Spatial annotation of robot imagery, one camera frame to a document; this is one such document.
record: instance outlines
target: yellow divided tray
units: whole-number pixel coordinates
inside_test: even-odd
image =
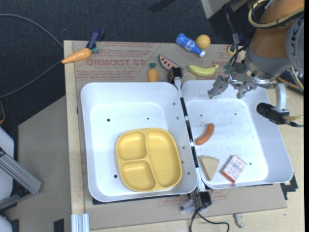
[[[160,128],[121,134],[116,143],[121,179],[133,191],[156,191],[177,185],[183,175],[173,136]]]

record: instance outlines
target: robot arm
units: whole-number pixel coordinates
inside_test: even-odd
[[[260,22],[255,22],[252,19],[255,9],[265,3],[266,9]],[[292,66],[304,73],[304,6],[305,0],[256,2],[249,11],[248,20],[257,29],[246,48],[245,57],[241,63],[235,63],[237,56],[234,56],[233,63],[225,66],[225,74],[229,74],[229,77],[217,78],[213,88],[208,91],[209,98],[224,92],[229,84],[238,90],[239,99],[257,86],[274,88],[276,107],[259,104],[257,112],[274,123],[286,123],[285,118],[289,114],[285,109],[286,84],[273,81]]]

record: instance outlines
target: toy carrot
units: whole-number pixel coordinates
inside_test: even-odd
[[[150,63],[150,70],[148,71],[148,81],[149,82],[158,82],[159,81],[159,73],[155,69],[155,63]]]
[[[66,57],[64,60],[61,61],[61,63],[67,64],[67,63],[76,62],[79,60],[84,60],[84,59],[89,58],[91,54],[92,54],[92,50],[86,47]]]

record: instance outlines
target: banana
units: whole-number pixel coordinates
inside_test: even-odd
[[[194,74],[198,76],[212,76],[215,74],[216,69],[219,67],[219,65],[214,65],[210,68],[201,68],[195,65],[189,65],[189,70]]]

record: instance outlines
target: wire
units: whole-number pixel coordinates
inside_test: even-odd
[[[2,118],[0,117],[0,125],[2,125],[4,120],[5,120],[5,113],[4,113],[4,109],[3,109],[1,101],[0,101],[0,108],[1,108],[1,111],[2,111]]]
[[[234,64],[236,63],[237,57],[239,52],[241,51],[245,51],[248,48],[249,45],[245,45],[241,48],[238,48],[239,46],[236,45],[236,53],[231,57],[230,62],[231,62],[231,66],[234,66]]]
[[[48,68],[46,71],[44,71],[42,74],[38,75],[36,78],[34,78],[32,81],[28,82],[27,84],[15,89],[14,91],[11,91],[9,93],[6,93],[4,95],[1,95],[0,96],[0,99],[4,98],[4,97],[7,97],[9,95],[13,95],[15,94],[16,92],[20,91],[21,89],[29,86],[30,84],[34,83],[36,80],[38,80],[39,78],[41,78],[42,76],[44,76],[46,73],[48,73],[50,70],[52,70],[55,66],[57,66],[59,63],[61,63],[62,59],[60,61],[58,61],[56,64],[54,64],[52,67]]]
[[[52,35],[49,31],[47,31],[45,28],[43,28],[42,26],[40,26],[39,24],[37,24],[36,22],[28,19],[28,18],[25,18],[23,16],[20,16],[20,15],[15,15],[15,14],[0,14],[0,16],[6,16],[6,17],[16,17],[16,18],[20,18],[20,19],[23,19],[25,21],[28,21],[34,25],[36,25],[37,27],[39,27],[40,29],[42,29],[45,33],[47,33],[50,37],[53,38],[54,41],[57,42],[58,45],[61,46],[61,48],[63,48],[63,45],[55,38],[54,35]]]
[[[206,218],[204,218],[198,211],[199,211],[199,209],[196,209],[196,210],[194,211],[193,215],[192,215],[192,218],[191,218],[190,224],[189,224],[189,232],[192,232],[193,221],[194,221],[194,218],[195,218],[197,215],[199,215],[203,220],[205,220],[206,222],[211,223],[211,224],[225,224],[225,225],[227,225],[227,230],[226,230],[226,232],[229,231],[230,225],[229,225],[227,222],[211,222],[211,221],[207,220]]]
[[[247,35],[245,35],[245,34],[243,33],[243,31],[238,27],[238,24],[236,23],[236,20],[235,20],[235,17],[234,17],[234,12],[233,12],[231,6],[230,6],[228,3],[226,3],[226,4],[224,5],[224,7],[225,7],[225,16],[226,16],[227,20],[229,21],[230,18],[232,19],[232,22],[228,22],[228,24],[229,24],[229,25],[230,25],[230,23],[233,24],[234,27],[236,28],[236,31],[244,38],[244,40],[245,40],[247,43],[249,43],[251,40],[250,40],[249,37],[248,37]]]
[[[257,23],[252,20],[252,15],[256,9],[256,7],[262,3],[270,2],[271,0],[258,0],[252,5],[252,8],[250,8],[249,13],[248,13],[248,20],[249,23],[259,29],[272,29],[276,28],[279,26],[285,26],[286,23],[294,20],[297,17],[303,16],[305,14],[305,7],[299,8],[295,10],[294,12],[286,15],[285,17],[282,17],[278,19],[277,21],[270,22],[270,23]]]
[[[42,29],[44,32],[46,32],[50,37],[53,38],[53,40],[61,47],[63,48],[63,45],[55,38],[55,36],[53,36],[49,31],[47,31],[45,28],[43,28],[42,26],[40,26],[39,24],[37,24],[36,22],[28,19],[28,18],[25,18],[23,16],[20,16],[20,15],[15,15],[15,14],[0,14],[0,16],[7,16],[7,17],[16,17],[16,18],[20,18],[20,19],[23,19],[23,20],[26,20],[34,25],[36,25],[37,27],[39,27],[40,29]],[[26,83],[25,85],[9,92],[9,93],[6,93],[4,95],[0,95],[0,99],[4,98],[4,97],[7,97],[7,96],[10,96],[12,94],[15,94],[16,92],[20,91],[21,89],[29,86],[30,84],[34,83],[35,81],[37,81],[39,78],[41,78],[42,76],[44,76],[46,73],[48,73],[50,70],[52,70],[55,66],[57,66],[60,62],[62,61],[62,59],[60,61],[58,61],[56,64],[54,64],[52,67],[48,68],[46,71],[44,71],[42,74],[40,74],[39,76],[37,76],[36,78],[34,78],[32,81]]]
[[[238,34],[237,34],[237,31],[235,30],[234,28],[234,25],[233,23],[231,22],[231,19],[230,19],[230,15],[229,15],[229,12],[228,12],[228,5],[226,4],[225,5],[225,16],[226,16],[226,20],[227,20],[227,23],[232,31],[232,35],[233,35],[233,42],[234,42],[234,45],[235,45],[235,54],[233,55],[232,59],[231,59],[231,66],[234,66],[234,64],[236,63],[236,59],[237,59],[237,56],[238,56],[238,45],[239,45],[239,37],[238,37]]]
[[[285,115],[285,116],[282,116],[282,118],[285,119],[287,125],[290,125],[292,127],[304,127],[304,125],[298,125],[295,122],[293,122],[293,121],[298,120],[298,119],[303,119],[304,118],[303,115],[299,115],[299,116]]]
[[[304,86],[302,85],[302,83],[300,82],[300,80],[298,79],[298,76],[295,73],[295,69],[294,67],[290,67],[290,72],[291,72],[291,76],[295,82],[295,84],[298,86],[299,90],[304,93]]]
[[[257,18],[256,18],[256,16],[255,16],[255,13],[254,13],[253,4],[252,4],[251,8],[252,8],[252,15],[253,15],[255,21],[258,21]]]

